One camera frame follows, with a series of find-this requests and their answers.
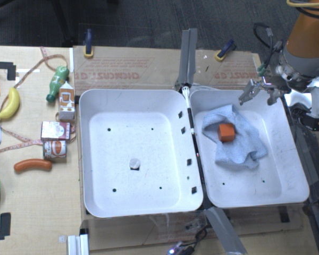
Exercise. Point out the white and orange can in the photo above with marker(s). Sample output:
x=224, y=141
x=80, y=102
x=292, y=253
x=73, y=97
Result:
x=55, y=149

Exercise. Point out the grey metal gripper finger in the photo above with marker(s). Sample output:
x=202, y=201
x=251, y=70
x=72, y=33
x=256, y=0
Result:
x=273, y=97
x=248, y=93

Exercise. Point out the light blue cloth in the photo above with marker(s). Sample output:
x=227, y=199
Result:
x=242, y=150

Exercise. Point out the yellow banana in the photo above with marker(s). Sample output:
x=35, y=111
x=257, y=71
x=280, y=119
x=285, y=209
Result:
x=12, y=103

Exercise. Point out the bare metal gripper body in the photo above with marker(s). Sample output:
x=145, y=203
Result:
x=295, y=78

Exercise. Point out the black office chair base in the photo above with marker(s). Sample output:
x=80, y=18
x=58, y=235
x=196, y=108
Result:
x=55, y=7

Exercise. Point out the white plastic tray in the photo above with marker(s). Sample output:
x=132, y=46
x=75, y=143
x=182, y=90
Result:
x=255, y=179
x=138, y=142

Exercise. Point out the orange sausage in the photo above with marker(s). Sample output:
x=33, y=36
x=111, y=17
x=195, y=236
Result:
x=33, y=165

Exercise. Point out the brown cardboard board red print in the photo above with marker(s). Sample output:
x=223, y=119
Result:
x=154, y=68

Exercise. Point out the orange and white carton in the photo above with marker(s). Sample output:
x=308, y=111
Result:
x=66, y=102

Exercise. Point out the small white round cap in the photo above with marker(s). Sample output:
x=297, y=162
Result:
x=134, y=163

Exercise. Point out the orange cube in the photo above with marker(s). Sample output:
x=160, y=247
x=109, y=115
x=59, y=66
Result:
x=226, y=133

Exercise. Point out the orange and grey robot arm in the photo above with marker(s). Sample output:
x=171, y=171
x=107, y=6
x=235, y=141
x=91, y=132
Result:
x=304, y=41

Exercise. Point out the pink measuring tape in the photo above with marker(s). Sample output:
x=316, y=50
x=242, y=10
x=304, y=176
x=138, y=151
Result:
x=18, y=143

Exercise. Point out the green bottle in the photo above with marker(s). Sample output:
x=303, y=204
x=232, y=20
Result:
x=57, y=82

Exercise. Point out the red and white box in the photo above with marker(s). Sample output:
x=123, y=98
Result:
x=55, y=130

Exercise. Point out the black cylinder on white bracket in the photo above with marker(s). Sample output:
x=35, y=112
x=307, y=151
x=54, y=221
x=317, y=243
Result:
x=308, y=115

